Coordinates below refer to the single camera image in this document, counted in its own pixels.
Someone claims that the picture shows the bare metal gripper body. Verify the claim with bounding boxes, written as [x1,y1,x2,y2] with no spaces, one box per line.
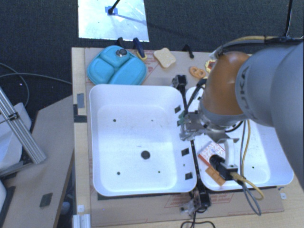
[179,111,239,143]

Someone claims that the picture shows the red and white packet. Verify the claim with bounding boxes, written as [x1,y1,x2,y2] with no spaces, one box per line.
[197,141,226,164]

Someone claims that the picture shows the thin black rod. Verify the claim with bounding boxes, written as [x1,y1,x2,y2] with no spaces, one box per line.
[180,84,203,192]

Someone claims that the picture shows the orange toy pretzel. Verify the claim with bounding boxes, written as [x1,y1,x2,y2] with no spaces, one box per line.
[189,66,207,79]

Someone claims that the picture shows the orange toy biscuit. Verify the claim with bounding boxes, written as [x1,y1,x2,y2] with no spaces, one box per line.
[205,166,227,187]

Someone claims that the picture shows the white plastic tray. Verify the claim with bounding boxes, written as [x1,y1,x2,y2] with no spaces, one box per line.
[89,84,198,197]
[185,86,295,191]

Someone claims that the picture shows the yellow and red pizza slice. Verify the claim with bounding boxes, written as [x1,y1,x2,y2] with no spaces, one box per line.
[204,58,218,73]

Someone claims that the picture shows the beige toy bread slice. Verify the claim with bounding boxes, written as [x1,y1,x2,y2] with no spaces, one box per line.
[153,47,177,69]

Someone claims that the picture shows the brown cardboard board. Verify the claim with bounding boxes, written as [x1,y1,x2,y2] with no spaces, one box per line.
[84,47,285,228]

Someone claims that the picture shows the blue divided plate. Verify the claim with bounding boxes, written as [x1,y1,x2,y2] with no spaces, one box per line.
[86,45,148,86]

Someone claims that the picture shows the black block with wires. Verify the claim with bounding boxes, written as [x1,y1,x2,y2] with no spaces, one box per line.
[172,74,189,88]
[180,186,212,215]

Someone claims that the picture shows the black cylinder on white bracket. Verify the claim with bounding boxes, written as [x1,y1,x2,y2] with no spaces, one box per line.
[209,138,239,181]

